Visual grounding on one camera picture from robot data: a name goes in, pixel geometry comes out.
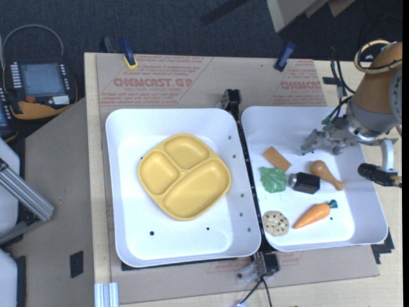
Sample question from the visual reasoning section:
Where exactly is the brown cardboard board red print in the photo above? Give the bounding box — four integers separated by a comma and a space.
95, 53, 381, 305

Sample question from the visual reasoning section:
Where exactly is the beige chocolate chip cookie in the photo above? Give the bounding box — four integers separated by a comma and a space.
262, 210, 290, 237

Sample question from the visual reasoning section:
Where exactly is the black bottle with silver cap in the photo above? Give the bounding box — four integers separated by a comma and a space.
288, 171, 321, 195

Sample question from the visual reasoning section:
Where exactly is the orange carrot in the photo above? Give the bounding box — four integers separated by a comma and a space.
293, 199, 339, 230

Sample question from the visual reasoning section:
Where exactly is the green lettuce leaf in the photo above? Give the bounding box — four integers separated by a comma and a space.
259, 166, 288, 194

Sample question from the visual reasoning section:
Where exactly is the brown chicken drumstick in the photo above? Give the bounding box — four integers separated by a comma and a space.
309, 159, 346, 191

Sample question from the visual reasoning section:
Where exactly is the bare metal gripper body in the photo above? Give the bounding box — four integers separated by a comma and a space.
322, 120, 385, 148

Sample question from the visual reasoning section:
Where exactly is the white plastic tray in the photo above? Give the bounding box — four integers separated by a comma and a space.
105, 107, 263, 268
240, 106, 389, 253

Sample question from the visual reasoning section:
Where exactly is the thin black rod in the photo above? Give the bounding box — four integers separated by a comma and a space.
232, 106, 266, 255

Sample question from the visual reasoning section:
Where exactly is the orange rectangular biscuit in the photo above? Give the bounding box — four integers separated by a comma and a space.
263, 146, 292, 172

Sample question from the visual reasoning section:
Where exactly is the yellow divided plate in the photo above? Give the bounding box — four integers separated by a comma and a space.
137, 133, 233, 222

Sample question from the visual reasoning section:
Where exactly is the black cylinder on white bracket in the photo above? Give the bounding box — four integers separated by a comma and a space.
357, 138, 399, 187

